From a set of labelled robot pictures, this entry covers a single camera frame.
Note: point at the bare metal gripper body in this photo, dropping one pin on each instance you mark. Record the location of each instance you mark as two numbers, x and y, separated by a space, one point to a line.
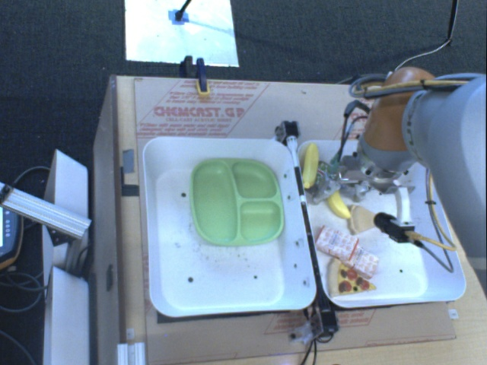
374 175

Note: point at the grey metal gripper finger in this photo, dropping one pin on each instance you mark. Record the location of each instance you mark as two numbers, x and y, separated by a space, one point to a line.
358 194
335 183

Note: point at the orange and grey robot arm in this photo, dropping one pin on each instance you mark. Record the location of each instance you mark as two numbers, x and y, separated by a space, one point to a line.
449 127

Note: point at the yellow banana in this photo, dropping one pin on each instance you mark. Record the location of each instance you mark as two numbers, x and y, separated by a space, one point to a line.
338 205
310 164

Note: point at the beige bread slice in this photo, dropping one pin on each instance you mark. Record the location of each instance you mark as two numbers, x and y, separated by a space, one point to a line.
363 219

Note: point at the thin black and white rod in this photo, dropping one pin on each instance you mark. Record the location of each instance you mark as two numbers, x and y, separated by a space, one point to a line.
304 207

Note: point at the white packet with orange print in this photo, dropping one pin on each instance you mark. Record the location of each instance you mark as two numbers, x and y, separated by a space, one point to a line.
336 242
365 262

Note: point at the pizza slice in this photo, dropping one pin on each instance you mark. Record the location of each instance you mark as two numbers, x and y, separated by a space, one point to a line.
348 280

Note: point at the white plastic tray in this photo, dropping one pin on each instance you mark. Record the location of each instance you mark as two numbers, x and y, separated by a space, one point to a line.
228 272
403 272

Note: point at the green divided plate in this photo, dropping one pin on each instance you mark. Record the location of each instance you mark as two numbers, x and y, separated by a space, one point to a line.
217 204

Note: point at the brown cardboard board red print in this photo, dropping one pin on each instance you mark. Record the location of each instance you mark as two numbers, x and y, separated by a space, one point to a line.
236 108

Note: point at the black cylinder on white bracket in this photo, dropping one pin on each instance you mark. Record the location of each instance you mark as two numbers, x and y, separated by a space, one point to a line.
392 224

